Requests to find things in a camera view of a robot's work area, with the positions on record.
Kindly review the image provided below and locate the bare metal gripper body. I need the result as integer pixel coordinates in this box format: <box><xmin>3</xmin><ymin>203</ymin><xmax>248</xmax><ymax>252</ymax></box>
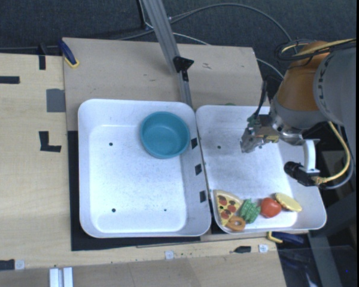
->
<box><xmin>246</xmin><ymin>114</ymin><xmax>304</xmax><ymax>145</ymax></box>

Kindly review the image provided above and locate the orange toy doughnut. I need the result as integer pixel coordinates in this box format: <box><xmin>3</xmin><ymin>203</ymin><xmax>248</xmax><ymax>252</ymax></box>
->
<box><xmin>226</xmin><ymin>215</ymin><xmax>247</xmax><ymax>233</ymax></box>

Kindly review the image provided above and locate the yellow toy biscuit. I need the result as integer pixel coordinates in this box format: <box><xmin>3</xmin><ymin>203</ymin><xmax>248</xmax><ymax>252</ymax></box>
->
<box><xmin>273</xmin><ymin>192</ymin><xmax>303</xmax><ymax>213</ymax></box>

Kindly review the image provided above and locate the black cylinder on white bracket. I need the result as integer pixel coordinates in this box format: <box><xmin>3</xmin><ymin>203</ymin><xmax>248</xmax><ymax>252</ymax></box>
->
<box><xmin>283</xmin><ymin>139</ymin><xmax>321</xmax><ymax>187</ymax></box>

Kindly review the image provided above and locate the pale wood board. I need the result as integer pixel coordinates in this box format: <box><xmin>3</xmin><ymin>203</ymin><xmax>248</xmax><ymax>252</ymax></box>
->
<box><xmin>62</xmin><ymin>36</ymin><xmax>290</xmax><ymax>245</ymax></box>

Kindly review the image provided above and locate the red toy tomato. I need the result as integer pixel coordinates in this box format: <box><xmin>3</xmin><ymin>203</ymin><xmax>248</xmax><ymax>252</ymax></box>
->
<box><xmin>259</xmin><ymin>197</ymin><xmax>282</xmax><ymax>219</ymax></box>

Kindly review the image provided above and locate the toy pizza slice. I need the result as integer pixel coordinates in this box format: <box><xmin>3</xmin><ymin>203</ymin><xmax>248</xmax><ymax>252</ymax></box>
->
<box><xmin>212</xmin><ymin>189</ymin><xmax>244</xmax><ymax>228</ymax></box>

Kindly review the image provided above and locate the blue bowl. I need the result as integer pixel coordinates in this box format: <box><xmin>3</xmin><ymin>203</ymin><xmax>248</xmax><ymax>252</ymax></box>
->
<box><xmin>139</xmin><ymin>111</ymin><xmax>191</xmax><ymax>160</ymax></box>

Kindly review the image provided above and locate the white plastic tray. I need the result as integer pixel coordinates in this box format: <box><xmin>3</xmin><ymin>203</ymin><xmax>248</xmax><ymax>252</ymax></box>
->
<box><xmin>194</xmin><ymin>104</ymin><xmax>328</xmax><ymax>236</ymax></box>
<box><xmin>77</xmin><ymin>98</ymin><xmax>213</xmax><ymax>239</ymax></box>

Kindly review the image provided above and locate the green toy broccoli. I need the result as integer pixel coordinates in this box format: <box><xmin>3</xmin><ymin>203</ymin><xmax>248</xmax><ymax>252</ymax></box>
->
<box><xmin>238</xmin><ymin>198</ymin><xmax>261</xmax><ymax>224</ymax></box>

